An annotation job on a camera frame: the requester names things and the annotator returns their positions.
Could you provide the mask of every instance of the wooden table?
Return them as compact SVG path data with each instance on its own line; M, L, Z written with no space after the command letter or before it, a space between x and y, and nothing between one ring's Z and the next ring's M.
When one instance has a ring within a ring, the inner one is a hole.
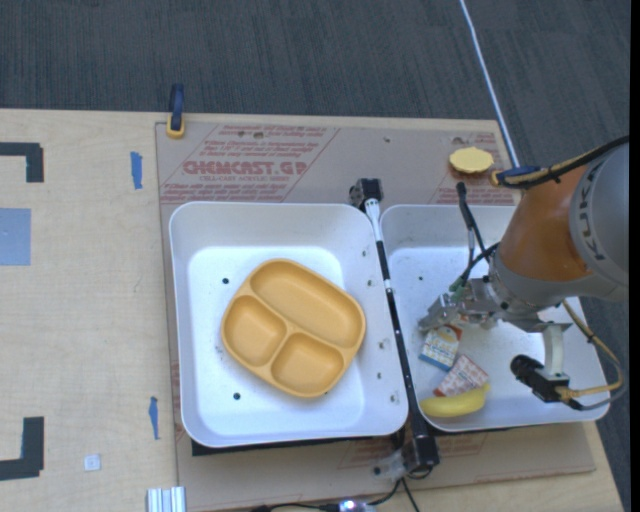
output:
M172 400L154 139L155 123L164 121L163 113L0 111L0 142L39 143L45 176L27 183L24 157L0 157L0 209L31 211L29 264L0 265L0 460L21 457L23 418L45 424L44 469L37 478L0 481L1 510L144 510L147 489L177 485L172 410L158 408L158 439L149 416L151 397ZM141 189L131 152L142 156ZM597 428L584 429L593 472L430 489L415 498L423 510L621 510ZM99 471L85 470L92 454L100 454ZM412 508L399 492L379 510Z

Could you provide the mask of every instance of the yellow divided plate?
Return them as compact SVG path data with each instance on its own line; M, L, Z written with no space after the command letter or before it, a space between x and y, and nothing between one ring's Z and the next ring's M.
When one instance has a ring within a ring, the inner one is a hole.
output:
M312 398L329 391L362 344L365 317L344 290L286 259L262 263L223 317L225 348L277 388Z

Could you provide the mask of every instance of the yellow toy banana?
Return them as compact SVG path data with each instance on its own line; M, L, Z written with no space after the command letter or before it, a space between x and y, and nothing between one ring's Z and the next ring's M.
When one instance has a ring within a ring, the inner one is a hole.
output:
M473 388L455 396L433 396L420 402L420 408L427 416L451 418L478 411L484 407L489 383L481 388Z

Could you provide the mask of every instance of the black corner marker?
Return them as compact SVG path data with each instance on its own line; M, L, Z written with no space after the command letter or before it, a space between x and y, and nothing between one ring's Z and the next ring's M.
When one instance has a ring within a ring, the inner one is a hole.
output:
M24 156L27 160L27 183L44 182L44 158L37 142L0 142L0 156Z
M0 480L34 478L44 469L44 418L24 418L19 459L0 461Z

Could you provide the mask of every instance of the blue square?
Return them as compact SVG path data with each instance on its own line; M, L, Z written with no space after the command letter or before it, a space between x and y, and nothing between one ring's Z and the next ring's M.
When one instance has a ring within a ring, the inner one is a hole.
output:
M0 265L31 265L31 210L0 208Z

